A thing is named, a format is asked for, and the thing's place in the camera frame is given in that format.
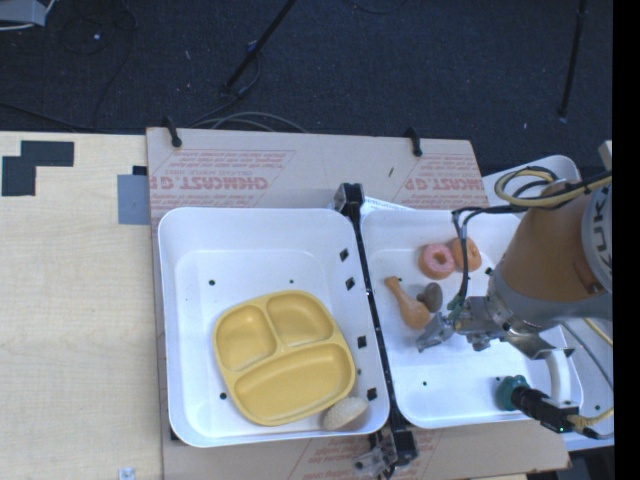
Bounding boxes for thin black and white rod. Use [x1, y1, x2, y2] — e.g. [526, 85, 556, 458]
[347, 202, 407, 435]

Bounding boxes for white plastic tray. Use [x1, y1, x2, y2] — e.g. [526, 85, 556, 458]
[157, 206, 392, 449]
[359, 207, 586, 430]

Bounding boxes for teal green round toy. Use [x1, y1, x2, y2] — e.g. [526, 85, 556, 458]
[494, 374, 531, 413]

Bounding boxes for black cylinder on white bracket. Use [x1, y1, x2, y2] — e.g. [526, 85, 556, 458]
[509, 346, 581, 435]

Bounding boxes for brown cardboard board red print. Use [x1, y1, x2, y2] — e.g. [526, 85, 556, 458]
[145, 126, 572, 480]

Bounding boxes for yellow divided plate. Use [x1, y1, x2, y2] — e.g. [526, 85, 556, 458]
[212, 289, 358, 428]

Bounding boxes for white paper label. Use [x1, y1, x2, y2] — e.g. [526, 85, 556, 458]
[361, 196, 417, 215]

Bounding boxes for orange doughnut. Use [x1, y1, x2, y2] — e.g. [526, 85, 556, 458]
[450, 236, 483, 273]

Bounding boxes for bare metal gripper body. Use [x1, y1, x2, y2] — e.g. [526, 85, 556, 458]
[451, 295, 517, 342]

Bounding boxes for brown mushroom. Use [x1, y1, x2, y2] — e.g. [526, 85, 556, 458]
[415, 281, 445, 314]

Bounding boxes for tan chicken drumstick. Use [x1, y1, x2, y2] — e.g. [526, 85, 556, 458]
[383, 275, 432, 329]

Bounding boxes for pink doughnut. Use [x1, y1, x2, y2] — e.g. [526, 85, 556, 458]
[417, 243, 457, 281]

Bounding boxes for black block with thin wires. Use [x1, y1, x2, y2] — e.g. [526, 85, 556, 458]
[333, 182, 365, 215]
[389, 429, 419, 467]

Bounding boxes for beige round biscuit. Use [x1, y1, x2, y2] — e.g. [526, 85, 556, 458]
[322, 395, 371, 432]

